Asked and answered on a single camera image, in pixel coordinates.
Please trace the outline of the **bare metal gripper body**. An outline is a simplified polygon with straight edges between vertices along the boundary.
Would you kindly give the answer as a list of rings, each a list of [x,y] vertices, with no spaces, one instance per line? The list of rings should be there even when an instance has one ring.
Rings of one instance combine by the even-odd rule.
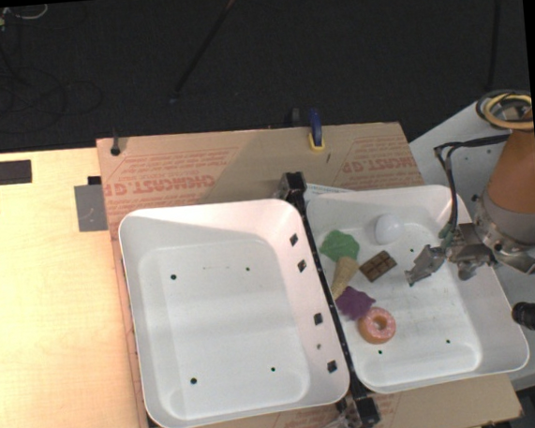
[[[535,243],[523,232],[512,232],[484,220],[460,224],[446,255],[457,267],[461,281],[475,276],[477,269],[488,265],[507,266],[522,274],[535,274]]]

